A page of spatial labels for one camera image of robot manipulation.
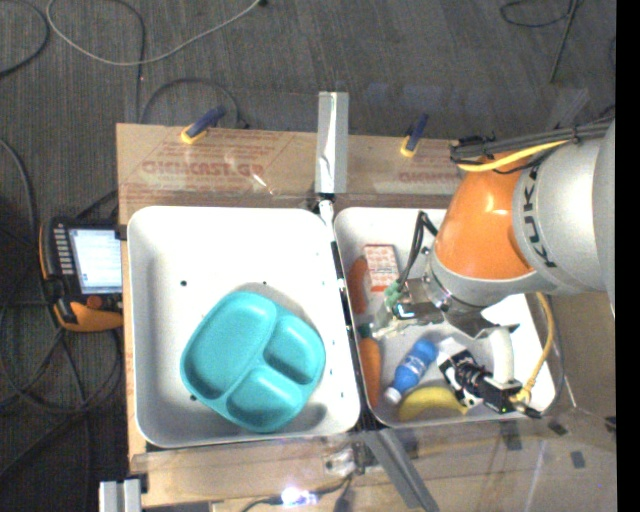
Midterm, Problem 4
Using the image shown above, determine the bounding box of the orange carrot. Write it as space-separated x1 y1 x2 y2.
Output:
356 323 383 410

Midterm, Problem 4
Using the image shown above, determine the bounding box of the black cylinder on white bracket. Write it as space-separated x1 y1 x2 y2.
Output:
438 322 524 415

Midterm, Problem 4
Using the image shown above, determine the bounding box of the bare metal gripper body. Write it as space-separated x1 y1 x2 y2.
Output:
392 275 454 325

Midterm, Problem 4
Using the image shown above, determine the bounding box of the orange sausage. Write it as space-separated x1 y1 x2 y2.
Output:
347 256 372 317

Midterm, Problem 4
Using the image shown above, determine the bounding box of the yellow banana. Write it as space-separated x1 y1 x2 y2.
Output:
397 385 470 423

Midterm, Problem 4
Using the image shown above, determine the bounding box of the blue divided plate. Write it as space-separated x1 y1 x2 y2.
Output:
179 290 328 435

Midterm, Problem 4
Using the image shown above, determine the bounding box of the red and white packet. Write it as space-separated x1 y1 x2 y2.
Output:
362 243 402 294

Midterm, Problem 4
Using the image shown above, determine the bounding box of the blue plastic bottle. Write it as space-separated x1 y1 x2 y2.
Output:
383 338 440 406

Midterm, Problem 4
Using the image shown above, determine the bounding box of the brown cardboard board red print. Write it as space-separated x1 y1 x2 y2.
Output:
115 122 567 507

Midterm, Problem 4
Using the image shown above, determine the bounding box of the white plastic tray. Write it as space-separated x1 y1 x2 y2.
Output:
126 204 362 450
332 206 565 430

